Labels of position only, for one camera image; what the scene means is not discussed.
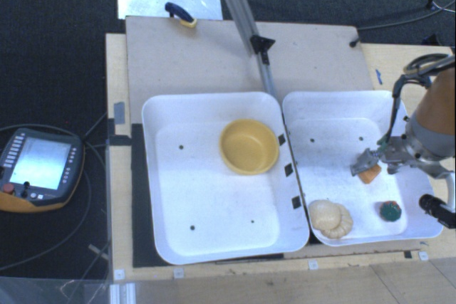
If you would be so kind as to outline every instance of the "white tray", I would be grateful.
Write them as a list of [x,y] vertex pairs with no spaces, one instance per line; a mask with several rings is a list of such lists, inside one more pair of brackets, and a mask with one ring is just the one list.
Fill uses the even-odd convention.
[[309,239],[288,142],[264,174],[242,176],[223,162],[224,126],[239,118],[286,136],[266,93],[161,95],[142,109],[155,246],[185,264],[296,251]]
[[[433,194],[427,175],[405,167],[389,175],[382,172],[370,184],[352,177],[350,165],[365,148],[388,130],[393,99],[385,91],[339,93],[294,92],[283,102],[284,118],[306,204],[317,199],[341,203],[353,217],[353,230],[342,239],[328,239],[313,229],[329,246],[435,237],[441,224],[426,215],[418,201]],[[405,131],[405,107],[401,105],[393,135]],[[403,214],[396,222],[380,218],[383,201],[396,200]]]

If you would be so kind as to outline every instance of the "wooden floor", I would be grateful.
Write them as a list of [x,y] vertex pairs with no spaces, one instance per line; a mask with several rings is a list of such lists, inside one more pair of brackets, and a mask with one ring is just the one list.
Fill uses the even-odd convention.
[[136,283],[136,303],[453,304],[456,258]]

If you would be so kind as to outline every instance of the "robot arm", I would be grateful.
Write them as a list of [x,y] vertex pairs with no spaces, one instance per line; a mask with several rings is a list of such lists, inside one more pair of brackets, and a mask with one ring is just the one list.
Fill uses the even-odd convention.
[[[430,76],[434,75],[437,77],[431,83]],[[408,120],[404,134],[391,136],[400,92],[408,83],[425,86],[428,90]],[[395,83],[393,99],[390,128],[378,141],[379,148],[365,150],[351,166],[351,173],[355,176],[372,169],[381,160],[388,165],[389,174],[409,166],[435,179],[445,179],[448,202],[427,195],[420,199],[420,206],[443,225],[455,228],[455,173],[440,164],[441,160],[455,156],[455,57],[432,54],[414,60]]]

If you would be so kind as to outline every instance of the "display screen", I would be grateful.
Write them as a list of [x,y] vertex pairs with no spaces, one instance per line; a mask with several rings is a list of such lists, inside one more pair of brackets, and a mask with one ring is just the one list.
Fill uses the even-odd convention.
[[71,145],[27,137],[11,182],[57,190]]

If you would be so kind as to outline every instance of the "black clamp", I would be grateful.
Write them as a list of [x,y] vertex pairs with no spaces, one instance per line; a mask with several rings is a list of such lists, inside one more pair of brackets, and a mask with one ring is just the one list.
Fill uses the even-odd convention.
[[258,53],[261,54],[261,61],[264,65],[269,65],[268,50],[275,43],[276,41],[274,39],[261,37],[257,34],[254,34],[252,37],[250,37],[250,44],[254,48],[254,52],[257,55]]

